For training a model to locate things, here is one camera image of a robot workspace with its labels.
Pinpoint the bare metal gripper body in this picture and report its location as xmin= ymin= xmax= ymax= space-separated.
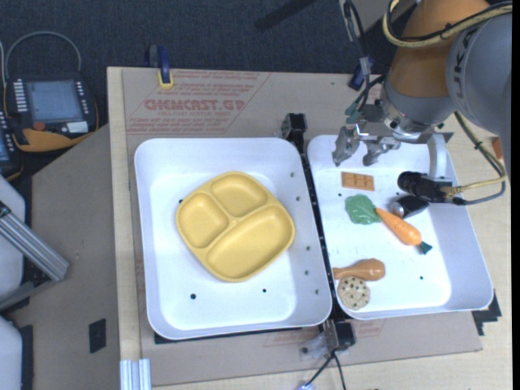
xmin=353 ymin=102 xmax=436 ymax=145

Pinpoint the black cylinder on white bracket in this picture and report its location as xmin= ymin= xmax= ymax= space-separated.
xmin=396 ymin=134 xmax=454 ymax=204

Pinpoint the white plastic tray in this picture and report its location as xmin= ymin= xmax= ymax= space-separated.
xmin=306 ymin=133 xmax=495 ymax=321
xmin=133 ymin=136 xmax=333 ymax=340

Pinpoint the thin black rod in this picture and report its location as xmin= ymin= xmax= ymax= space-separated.
xmin=294 ymin=130 xmax=337 ymax=324

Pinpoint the orange waffle biscuit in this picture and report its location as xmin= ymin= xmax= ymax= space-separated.
xmin=340 ymin=171 xmax=375 ymax=191

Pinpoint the brown chicken drumstick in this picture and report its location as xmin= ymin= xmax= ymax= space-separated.
xmin=331 ymin=258 xmax=386 ymax=282

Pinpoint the chocolate chip cookie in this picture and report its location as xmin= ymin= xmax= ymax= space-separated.
xmin=336 ymin=275 xmax=371 ymax=312

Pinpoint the orange carrot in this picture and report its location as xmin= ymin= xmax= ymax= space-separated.
xmin=375 ymin=206 xmax=433 ymax=256

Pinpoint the brown cardboard board red print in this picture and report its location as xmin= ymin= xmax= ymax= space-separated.
xmin=120 ymin=67 xmax=484 ymax=388

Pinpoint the green lettuce leaf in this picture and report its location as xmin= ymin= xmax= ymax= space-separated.
xmin=344 ymin=193 xmax=382 ymax=226

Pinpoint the yellow divided plate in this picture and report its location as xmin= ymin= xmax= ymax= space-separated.
xmin=175 ymin=171 xmax=297 ymax=283

